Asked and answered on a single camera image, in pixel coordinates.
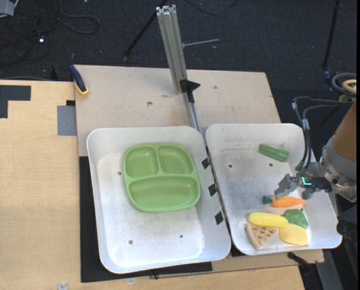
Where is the yellow corn cob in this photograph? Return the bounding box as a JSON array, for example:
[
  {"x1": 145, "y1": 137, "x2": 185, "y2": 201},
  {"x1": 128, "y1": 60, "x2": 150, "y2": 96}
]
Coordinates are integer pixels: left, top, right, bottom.
[{"x1": 247, "y1": 211, "x2": 289, "y2": 229}]

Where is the orange carrot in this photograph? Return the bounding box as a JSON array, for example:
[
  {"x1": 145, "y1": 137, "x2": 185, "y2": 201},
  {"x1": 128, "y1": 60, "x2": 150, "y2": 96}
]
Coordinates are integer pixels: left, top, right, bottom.
[{"x1": 262, "y1": 195, "x2": 306, "y2": 209}]

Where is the pale wood board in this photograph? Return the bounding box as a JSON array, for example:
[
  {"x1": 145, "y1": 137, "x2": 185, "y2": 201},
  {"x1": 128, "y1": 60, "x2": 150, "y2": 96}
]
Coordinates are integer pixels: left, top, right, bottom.
[{"x1": 73, "y1": 64, "x2": 325, "y2": 274}]

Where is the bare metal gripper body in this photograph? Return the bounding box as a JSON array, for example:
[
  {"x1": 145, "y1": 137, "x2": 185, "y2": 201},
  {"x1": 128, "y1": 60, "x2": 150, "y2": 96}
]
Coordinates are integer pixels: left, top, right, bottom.
[{"x1": 295, "y1": 161, "x2": 358, "y2": 203}]

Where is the beige pizza slice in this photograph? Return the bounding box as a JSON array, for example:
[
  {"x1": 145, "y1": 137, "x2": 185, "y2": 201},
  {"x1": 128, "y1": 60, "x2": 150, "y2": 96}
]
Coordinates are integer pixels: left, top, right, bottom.
[{"x1": 245, "y1": 222, "x2": 279, "y2": 251}]

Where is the green lettuce leaf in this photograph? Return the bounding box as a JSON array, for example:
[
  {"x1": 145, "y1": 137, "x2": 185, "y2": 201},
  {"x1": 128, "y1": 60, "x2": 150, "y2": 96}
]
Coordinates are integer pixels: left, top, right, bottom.
[{"x1": 280, "y1": 208, "x2": 310, "y2": 230}]

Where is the green divided plate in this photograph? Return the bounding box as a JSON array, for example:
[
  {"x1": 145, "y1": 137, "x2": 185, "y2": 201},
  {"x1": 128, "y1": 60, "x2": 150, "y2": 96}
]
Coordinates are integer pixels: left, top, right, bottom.
[{"x1": 123, "y1": 143, "x2": 202, "y2": 214}]

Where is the thin black and white rod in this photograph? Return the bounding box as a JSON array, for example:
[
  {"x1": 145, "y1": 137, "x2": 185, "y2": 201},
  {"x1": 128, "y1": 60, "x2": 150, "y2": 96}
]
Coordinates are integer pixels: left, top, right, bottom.
[{"x1": 183, "y1": 92, "x2": 231, "y2": 234}]

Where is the white plastic tray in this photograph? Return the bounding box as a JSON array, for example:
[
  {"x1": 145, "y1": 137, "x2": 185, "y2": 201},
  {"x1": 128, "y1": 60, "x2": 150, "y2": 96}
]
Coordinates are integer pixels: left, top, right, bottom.
[
  {"x1": 205, "y1": 122, "x2": 344, "y2": 257},
  {"x1": 86, "y1": 125, "x2": 233, "y2": 275}
]

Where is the green celery stick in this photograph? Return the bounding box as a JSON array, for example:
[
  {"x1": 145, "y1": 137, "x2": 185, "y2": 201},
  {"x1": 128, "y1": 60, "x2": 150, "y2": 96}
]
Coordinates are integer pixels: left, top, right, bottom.
[{"x1": 258, "y1": 143, "x2": 291, "y2": 163}]

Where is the yellow oval slice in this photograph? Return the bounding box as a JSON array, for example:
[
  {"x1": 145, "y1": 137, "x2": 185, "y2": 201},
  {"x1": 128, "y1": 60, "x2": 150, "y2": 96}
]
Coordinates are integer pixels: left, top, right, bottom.
[{"x1": 278, "y1": 222, "x2": 309, "y2": 247}]

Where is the black cylinder on white bracket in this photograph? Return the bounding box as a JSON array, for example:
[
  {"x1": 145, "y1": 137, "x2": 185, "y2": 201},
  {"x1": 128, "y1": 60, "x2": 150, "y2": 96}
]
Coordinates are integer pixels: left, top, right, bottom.
[{"x1": 335, "y1": 194, "x2": 358, "y2": 243}]

